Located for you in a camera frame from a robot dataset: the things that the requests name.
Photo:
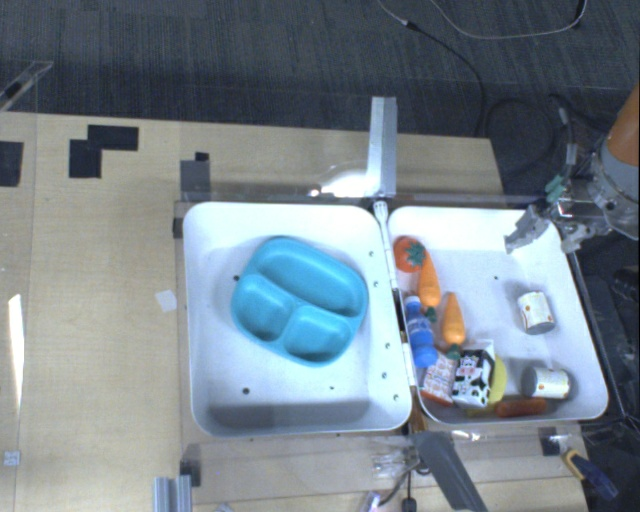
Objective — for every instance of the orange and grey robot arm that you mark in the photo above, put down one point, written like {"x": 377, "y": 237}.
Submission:
{"x": 625, "y": 145}

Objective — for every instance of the orange and white packet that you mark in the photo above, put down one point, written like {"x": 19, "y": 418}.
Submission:
{"x": 439, "y": 377}

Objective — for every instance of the red toy sausage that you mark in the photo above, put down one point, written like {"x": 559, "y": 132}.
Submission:
{"x": 520, "y": 408}

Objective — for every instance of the orange toy tomato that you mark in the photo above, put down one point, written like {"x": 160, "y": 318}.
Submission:
{"x": 407, "y": 255}

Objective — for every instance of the blue plastic bottle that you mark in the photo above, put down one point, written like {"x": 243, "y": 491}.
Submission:
{"x": 419, "y": 330}

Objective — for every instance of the orange toy carrot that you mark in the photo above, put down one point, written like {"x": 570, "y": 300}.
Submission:
{"x": 429, "y": 282}
{"x": 453, "y": 320}

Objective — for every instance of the white plastic tray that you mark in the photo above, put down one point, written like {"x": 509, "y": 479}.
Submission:
{"x": 280, "y": 400}
{"x": 480, "y": 280}

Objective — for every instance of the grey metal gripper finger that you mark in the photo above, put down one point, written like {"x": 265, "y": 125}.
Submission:
{"x": 526, "y": 231}
{"x": 572, "y": 241}

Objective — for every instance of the yellow toy banana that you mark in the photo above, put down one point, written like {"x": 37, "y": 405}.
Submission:
{"x": 500, "y": 380}

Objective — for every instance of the cow print carton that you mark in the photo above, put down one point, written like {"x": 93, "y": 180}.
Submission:
{"x": 472, "y": 380}

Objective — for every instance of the white can with orange print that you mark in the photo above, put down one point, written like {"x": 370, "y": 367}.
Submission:
{"x": 535, "y": 311}
{"x": 547, "y": 383}

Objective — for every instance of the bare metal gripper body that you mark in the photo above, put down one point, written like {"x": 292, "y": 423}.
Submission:
{"x": 585, "y": 212}

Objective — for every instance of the blue divided plate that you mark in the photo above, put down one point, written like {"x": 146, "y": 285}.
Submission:
{"x": 300, "y": 300}

